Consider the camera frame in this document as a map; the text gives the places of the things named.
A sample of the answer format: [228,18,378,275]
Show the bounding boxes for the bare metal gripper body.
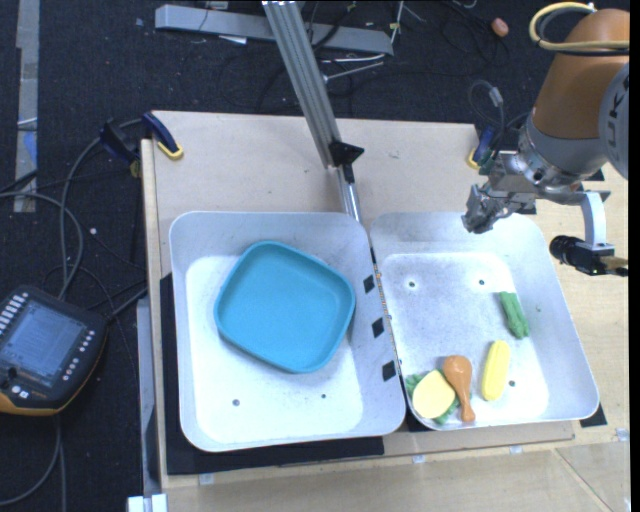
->
[480,145,584,212]

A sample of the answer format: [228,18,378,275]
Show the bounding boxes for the white plastic tray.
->
[368,210,601,432]
[168,209,407,454]

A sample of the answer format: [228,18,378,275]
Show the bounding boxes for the green toy pea pod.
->
[498,290,531,340]

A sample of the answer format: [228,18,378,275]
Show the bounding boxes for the thin black and white rod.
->
[341,164,402,369]

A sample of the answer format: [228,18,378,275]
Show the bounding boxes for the yellow toy corn cob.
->
[480,340,512,402]

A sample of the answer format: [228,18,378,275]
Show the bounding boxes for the orange toy chicken drumstick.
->
[442,354,477,424]

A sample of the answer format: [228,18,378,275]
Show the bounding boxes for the yellow oval toy slice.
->
[412,369,457,420]

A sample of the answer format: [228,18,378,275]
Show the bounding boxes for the green toy lettuce leaf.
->
[404,372,462,427]

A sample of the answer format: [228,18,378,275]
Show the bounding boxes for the blue plate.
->
[213,240,357,375]

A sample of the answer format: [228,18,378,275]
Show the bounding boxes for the pale wood board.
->
[141,109,576,494]

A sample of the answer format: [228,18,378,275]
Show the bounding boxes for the black cylinder on white bracket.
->
[548,189,629,278]

